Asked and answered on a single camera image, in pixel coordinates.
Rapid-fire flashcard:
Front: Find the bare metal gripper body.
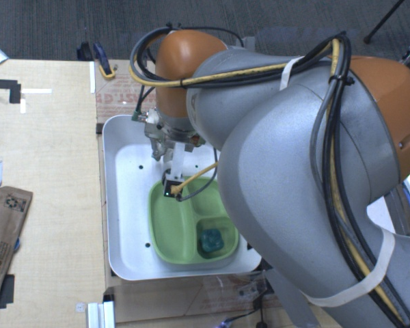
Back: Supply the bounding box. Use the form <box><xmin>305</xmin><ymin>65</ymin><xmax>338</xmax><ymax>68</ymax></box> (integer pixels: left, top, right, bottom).
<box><xmin>143</xmin><ymin>109</ymin><xmax>206</xmax><ymax>152</ymax></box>

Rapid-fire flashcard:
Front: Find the brown paper packet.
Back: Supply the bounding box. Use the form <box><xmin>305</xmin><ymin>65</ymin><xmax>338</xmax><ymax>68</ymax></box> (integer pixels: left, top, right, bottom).
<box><xmin>0</xmin><ymin>182</ymin><xmax>33</xmax><ymax>321</ymax></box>

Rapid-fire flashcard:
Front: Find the green divided plate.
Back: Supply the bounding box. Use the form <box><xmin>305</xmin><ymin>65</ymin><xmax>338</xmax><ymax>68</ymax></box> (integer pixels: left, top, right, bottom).
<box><xmin>148</xmin><ymin>176</ymin><xmax>241</xmax><ymax>266</ymax></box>

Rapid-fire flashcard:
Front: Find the black stand leg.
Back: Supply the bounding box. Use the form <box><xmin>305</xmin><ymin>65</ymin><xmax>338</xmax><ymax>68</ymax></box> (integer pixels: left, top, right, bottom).
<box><xmin>363</xmin><ymin>0</ymin><xmax>410</xmax><ymax>44</ymax></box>

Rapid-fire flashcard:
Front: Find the teal cube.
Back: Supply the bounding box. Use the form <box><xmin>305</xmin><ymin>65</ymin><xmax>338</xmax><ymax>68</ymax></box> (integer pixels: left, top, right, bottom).
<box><xmin>200</xmin><ymin>228</ymin><xmax>226</xmax><ymax>254</ymax></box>

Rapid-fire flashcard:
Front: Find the white plastic tray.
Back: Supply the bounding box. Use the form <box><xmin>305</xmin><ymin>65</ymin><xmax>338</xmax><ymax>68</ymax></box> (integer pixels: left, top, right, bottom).
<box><xmin>101</xmin><ymin>114</ymin><xmax>262</xmax><ymax>282</ymax></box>

